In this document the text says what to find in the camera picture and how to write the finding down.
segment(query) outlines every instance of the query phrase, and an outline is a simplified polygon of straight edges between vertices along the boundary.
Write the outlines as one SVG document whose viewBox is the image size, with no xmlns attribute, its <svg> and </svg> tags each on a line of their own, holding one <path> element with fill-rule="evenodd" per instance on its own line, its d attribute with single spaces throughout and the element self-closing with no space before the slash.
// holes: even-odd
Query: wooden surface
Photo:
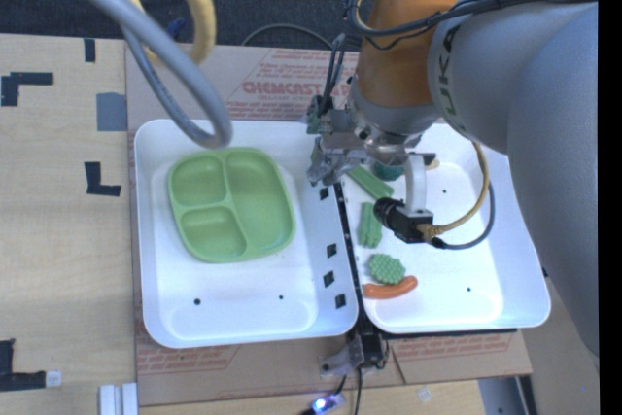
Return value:
<svg viewBox="0 0 622 415">
<path fill-rule="evenodd" d="M 53 72 L 0 107 L 0 340 L 15 372 L 60 370 L 62 386 L 0 393 L 0 414 L 96 414 L 104 384 L 135 382 L 127 136 L 97 131 L 96 95 L 124 94 L 123 43 L 0 35 L 0 75 Z M 101 163 L 119 197 L 86 193 Z M 348 392 L 354 402 L 354 394 Z M 298 413 L 314 395 L 151 407 L 141 414 Z M 335 415 L 351 413 L 352 403 Z M 363 389 L 360 413 L 483 415 L 476 381 Z"/>
</svg>

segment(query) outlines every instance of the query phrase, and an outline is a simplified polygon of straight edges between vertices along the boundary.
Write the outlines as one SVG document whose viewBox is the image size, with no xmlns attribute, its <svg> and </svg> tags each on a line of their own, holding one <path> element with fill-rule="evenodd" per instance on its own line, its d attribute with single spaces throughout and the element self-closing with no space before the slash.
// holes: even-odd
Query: green plate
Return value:
<svg viewBox="0 0 622 415">
<path fill-rule="evenodd" d="M 259 258 L 294 238 L 290 196 L 274 160 L 252 148 L 188 156 L 173 165 L 168 193 L 184 244 L 197 258 Z"/>
</svg>

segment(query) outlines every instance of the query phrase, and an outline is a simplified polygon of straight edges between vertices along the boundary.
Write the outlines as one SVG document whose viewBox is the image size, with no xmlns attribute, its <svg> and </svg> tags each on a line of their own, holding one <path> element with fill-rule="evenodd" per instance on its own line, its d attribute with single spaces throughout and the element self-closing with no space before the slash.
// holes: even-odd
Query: cardboard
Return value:
<svg viewBox="0 0 622 415">
<path fill-rule="evenodd" d="M 311 98 L 326 83 L 330 53 L 217 46 L 201 69 L 233 120 L 302 120 Z M 348 93 L 358 54 L 344 57 L 333 97 L 337 107 Z M 131 236 L 136 321 L 136 367 L 141 406 L 326 392 L 338 378 L 323 378 L 321 360 L 336 354 L 345 337 L 171 350 L 155 343 L 142 323 L 140 260 L 136 226 L 133 138 L 145 122 L 168 118 L 126 53 L 126 92 Z M 165 68 L 158 74 L 193 119 L 205 118 L 187 90 Z M 433 335 L 392 340 L 383 369 L 365 373 L 366 387 L 422 384 L 532 372 L 520 330 Z M 351 375 L 346 388 L 356 385 Z"/>
</svg>

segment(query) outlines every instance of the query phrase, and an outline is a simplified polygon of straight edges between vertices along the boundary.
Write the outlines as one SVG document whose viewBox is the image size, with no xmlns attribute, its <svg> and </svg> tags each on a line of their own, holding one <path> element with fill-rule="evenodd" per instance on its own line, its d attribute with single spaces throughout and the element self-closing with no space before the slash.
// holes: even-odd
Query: orange sausage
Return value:
<svg viewBox="0 0 622 415">
<path fill-rule="evenodd" d="M 408 275 L 394 285 L 378 285 L 365 284 L 363 286 L 363 296 L 369 299 L 389 299 L 406 294 L 417 287 L 417 278 L 414 275 Z"/>
</svg>

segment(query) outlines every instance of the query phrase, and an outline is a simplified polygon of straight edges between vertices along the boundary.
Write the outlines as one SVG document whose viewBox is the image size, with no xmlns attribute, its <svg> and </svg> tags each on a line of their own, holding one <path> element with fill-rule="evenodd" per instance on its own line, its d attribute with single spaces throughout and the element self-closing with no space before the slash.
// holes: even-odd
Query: gray hose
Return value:
<svg viewBox="0 0 622 415">
<path fill-rule="evenodd" d="M 233 131 L 224 102 L 206 80 L 200 69 L 168 34 L 129 0 L 88 1 L 116 21 L 121 26 L 125 36 L 129 35 L 127 43 L 134 55 L 138 54 L 136 60 L 141 70 L 144 73 L 146 72 L 146 77 L 155 95 L 167 112 L 171 114 L 171 118 L 173 118 L 175 123 L 189 135 L 189 138 L 208 149 L 217 149 L 228 145 Z M 213 134 L 198 128 L 173 100 L 172 96 L 157 78 L 151 63 L 144 55 L 141 42 L 148 45 L 186 85 L 213 125 Z M 141 52 L 144 55 L 144 61 L 140 60 L 142 59 L 140 57 Z"/>
</svg>

